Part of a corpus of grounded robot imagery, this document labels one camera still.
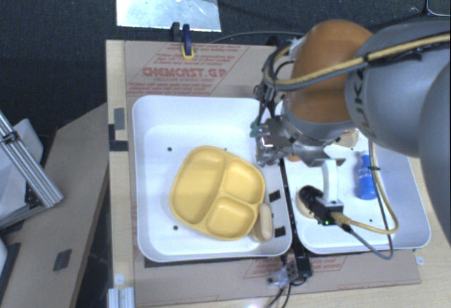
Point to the white plastic tray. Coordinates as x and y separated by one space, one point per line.
401 215
158 116

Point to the yellow divided plate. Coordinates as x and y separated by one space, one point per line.
208 186

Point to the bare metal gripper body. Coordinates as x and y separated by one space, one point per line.
273 139

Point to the tan bread roll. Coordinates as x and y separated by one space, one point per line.
263 223

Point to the black cylinder on white bracket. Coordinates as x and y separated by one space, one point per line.
330 176

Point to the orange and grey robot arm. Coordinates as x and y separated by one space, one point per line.
394 88

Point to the brown cardboard board red print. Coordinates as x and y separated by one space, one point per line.
197 70

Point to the blue plastic bottle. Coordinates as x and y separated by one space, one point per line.
366 179

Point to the small orange toy food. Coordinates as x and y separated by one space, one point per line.
294 158

